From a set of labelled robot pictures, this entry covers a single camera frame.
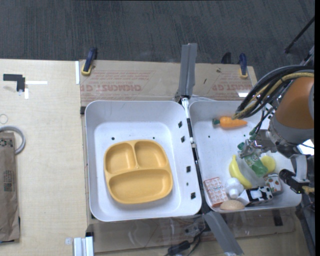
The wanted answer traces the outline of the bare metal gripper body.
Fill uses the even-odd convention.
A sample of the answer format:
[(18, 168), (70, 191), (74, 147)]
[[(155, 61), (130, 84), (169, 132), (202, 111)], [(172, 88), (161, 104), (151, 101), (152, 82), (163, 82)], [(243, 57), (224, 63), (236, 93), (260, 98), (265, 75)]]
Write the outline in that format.
[(263, 145), (262, 153), (277, 152), (276, 142), (278, 141), (278, 135), (273, 130), (260, 129), (255, 137), (255, 140), (260, 141)]

